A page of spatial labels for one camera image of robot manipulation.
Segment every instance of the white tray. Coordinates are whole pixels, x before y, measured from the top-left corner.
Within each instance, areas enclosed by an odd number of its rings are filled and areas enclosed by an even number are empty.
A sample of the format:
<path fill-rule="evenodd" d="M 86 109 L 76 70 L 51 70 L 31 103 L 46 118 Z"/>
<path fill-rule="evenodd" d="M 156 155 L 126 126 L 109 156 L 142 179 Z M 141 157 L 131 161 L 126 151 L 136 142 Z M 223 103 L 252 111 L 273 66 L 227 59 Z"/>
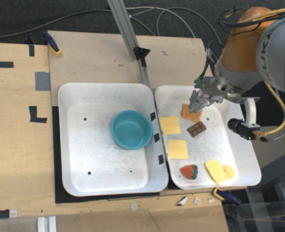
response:
<path fill-rule="evenodd" d="M 138 150 L 119 147 L 113 117 L 135 110 L 151 120 L 154 95 L 143 84 L 67 83 L 58 92 L 62 182 L 74 196 L 158 192 L 168 183 L 161 138 Z M 159 134 L 157 115 L 151 121 Z"/>
<path fill-rule="evenodd" d="M 181 134 L 162 135 L 173 182 L 181 189 L 256 185 L 261 180 L 261 171 L 252 143 L 227 127 L 231 118 L 243 118 L 240 105 L 224 100 L 205 107 L 200 120 L 206 130 L 193 138 L 186 129 L 195 122 L 181 117 L 182 104 L 189 104 L 192 91 L 192 86 L 160 86 L 155 91 L 158 117 L 177 116 L 181 129 Z M 188 159 L 168 157 L 169 139 L 186 141 Z M 233 179 L 217 184 L 204 165 L 208 160 L 218 160 L 222 165 L 231 166 L 236 172 Z M 190 164 L 198 167 L 198 177 L 195 180 L 180 173 L 181 167 Z"/>

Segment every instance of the blue bowl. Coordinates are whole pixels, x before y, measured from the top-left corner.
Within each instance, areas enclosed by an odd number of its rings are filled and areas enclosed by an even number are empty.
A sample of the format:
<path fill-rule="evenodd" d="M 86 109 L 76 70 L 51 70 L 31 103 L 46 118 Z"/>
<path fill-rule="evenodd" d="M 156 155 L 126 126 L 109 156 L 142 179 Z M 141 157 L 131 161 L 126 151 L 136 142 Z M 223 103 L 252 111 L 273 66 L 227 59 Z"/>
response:
<path fill-rule="evenodd" d="M 133 110 L 117 114 L 112 121 L 115 142 L 124 149 L 145 147 L 152 138 L 152 125 L 149 119 Z"/>

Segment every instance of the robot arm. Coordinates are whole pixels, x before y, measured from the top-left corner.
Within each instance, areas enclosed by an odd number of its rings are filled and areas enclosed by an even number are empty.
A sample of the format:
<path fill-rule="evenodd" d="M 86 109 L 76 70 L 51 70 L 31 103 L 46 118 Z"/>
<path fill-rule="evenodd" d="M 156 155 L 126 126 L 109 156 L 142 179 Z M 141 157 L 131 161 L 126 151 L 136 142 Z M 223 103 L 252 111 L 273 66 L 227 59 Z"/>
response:
<path fill-rule="evenodd" d="M 256 124 L 255 102 L 259 98 L 242 97 L 260 81 L 285 92 L 285 9 L 271 11 L 264 7 L 240 8 L 224 13 L 219 22 L 242 12 L 238 23 L 214 65 L 212 77 L 199 76 L 189 104 L 192 113 L 201 112 L 205 106 L 221 103 L 223 99 L 246 106 L 246 121 L 232 119 L 228 127 L 240 136 L 252 140 L 263 134 Z"/>

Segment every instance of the wooden table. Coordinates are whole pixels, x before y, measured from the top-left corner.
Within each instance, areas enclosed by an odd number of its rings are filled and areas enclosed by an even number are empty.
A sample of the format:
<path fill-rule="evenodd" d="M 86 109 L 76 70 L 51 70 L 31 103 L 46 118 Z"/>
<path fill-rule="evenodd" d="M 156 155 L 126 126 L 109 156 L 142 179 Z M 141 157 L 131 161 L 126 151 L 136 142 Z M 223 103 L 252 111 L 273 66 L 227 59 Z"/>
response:
<path fill-rule="evenodd" d="M 51 34 L 57 39 L 61 34 L 66 33 L 51 32 Z M 122 42 L 120 35 L 112 35 L 111 39 L 115 44 Z M 138 40 L 141 47 L 148 48 L 154 44 L 147 36 L 138 36 Z M 196 63 L 196 65 L 193 64 L 193 70 L 187 66 L 186 63 L 189 63 L 189 60 L 184 60 L 182 51 L 173 50 L 173 48 L 177 49 L 178 44 L 182 46 L 186 42 L 191 47 L 185 46 L 184 48 L 190 49 L 192 57 L 190 60 L 192 63 Z M 90 50 L 93 46 L 94 44 L 90 44 L 86 50 Z M 168 79 L 174 80 L 172 82 L 174 85 L 181 82 L 183 85 L 191 85 L 196 75 L 200 74 L 195 72 L 195 66 L 199 66 L 201 69 L 204 65 L 205 56 L 201 40 L 163 37 L 160 46 L 165 47 L 161 50 L 161 47 L 157 48 L 155 45 L 157 50 L 154 52 L 157 54 L 155 57 L 150 55 L 150 59 L 147 59 L 151 88 L 167 83 Z M 133 81 L 128 78 L 126 73 L 130 68 L 128 63 L 132 61 L 126 57 L 126 48 L 123 47 L 118 48 L 118 54 L 111 52 L 112 58 L 109 59 L 113 63 L 117 62 L 115 73 L 119 73 L 129 83 Z M 61 48 L 64 48 L 62 49 L 64 57 L 68 49 L 65 45 Z M 209 199 L 213 197 L 210 190 L 191 192 L 166 189 L 157 197 L 56 204 L 52 105 L 57 105 L 57 87 L 69 81 L 68 73 L 76 76 L 74 81 L 81 79 L 73 73 L 76 69 L 66 69 L 62 65 L 62 61 L 69 61 L 69 65 L 71 65 L 71 58 L 62 60 L 62 56 L 53 56 L 45 45 L 35 45 L 34 53 L 35 55 L 30 57 L 29 46 L 26 44 L 0 43 L 0 61 L 11 61 L 14 64 L 13 68 L 0 68 L 0 210 L 16 210 L 20 218 L 69 214 L 82 216 L 80 213 L 85 216 L 92 214 L 96 218 L 97 215 L 94 212 L 100 212 L 105 216 L 114 218 L 120 216 L 125 219 L 124 214 L 129 215 L 129 212 L 132 212 L 131 203 L 137 203 L 139 205 L 137 212 L 140 213 L 131 213 L 131 216 L 139 219 L 144 215 L 148 221 L 152 220 L 157 228 L 155 226 L 154 230 L 150 231 L 171 231 L 173 226 L 190 229 L 194 225 L 201 230 L 209 228 L 212 231 L 228 231 L 221 202 L 215 198 L 213 203 L 209 202 Z M 188 72 L 185 73 L 183 79 L 180 79 L 179 75 L 174 72 L 171 76 L 167 69 L 163 69 L 165 66 L 168 68 L 168 65 L 176 65 L 167 59 L 167 55 L 178 58 L 178 71 L 187 69 Z M 78 76 L 85 77 L 87 81 L 92 82 L 94 79 L 90 79 L 87 70 L 92 71 L 94 65 L 89 66 L 82 63 L 76 64 L 78 69 L 81 67 L 80 70 L 82 70 L 78 72 Z M 161 71 L 156 71 L 157 66 L 161 66 Z M 136 69 L 131 71 L 135 79 L 134 82 L 140 82 L 139 72 Z M 51 91 L 36 90 L 35 73 L 38 72 L 50 73 Z M 93 78 L 96 78 L 97 82 L 103 82 L 105 74 L 100 74 L 100 70 L 98 70 L 97 75 Z M 121 82 L 122 79 L 114 77 L 114 80 L 109 79 L 108 82 Z M 37 117 L 46 117 L 47 122 L 30 122 L 29 106 L 37 106 Z M 175 204 L 184 196 L 187 196 L 189 201 L 184 206 L 176 206 Z M 196 197 L 201 199 L 200 205 L 193 203 Z M 171 219 L 171 216 L 179 216 L 181 220 Z M 62 219 L 64 220 L 63 225 L 66 224 L 66 221 L 70 221 L 70 218 L 65 219 L 62 216 L 58 221 L 62 221 Z"/>

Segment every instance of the yellow square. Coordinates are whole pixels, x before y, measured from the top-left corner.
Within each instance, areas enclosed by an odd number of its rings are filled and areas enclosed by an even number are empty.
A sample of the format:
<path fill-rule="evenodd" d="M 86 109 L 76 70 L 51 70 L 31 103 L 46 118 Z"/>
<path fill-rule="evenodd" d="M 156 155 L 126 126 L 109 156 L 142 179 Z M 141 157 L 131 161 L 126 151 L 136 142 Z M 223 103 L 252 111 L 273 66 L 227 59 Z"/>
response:
<path fill-rule="evenodd" d="M 186 141 L 168 140 L 168 155 L 171 159 L 187 159 Z"/>
<path fill-rule="evenodd" d="M 165 135 L 181 133 L 178 117 L 176 116 L 161 117 L 160 123 L 163 134 Z"/>

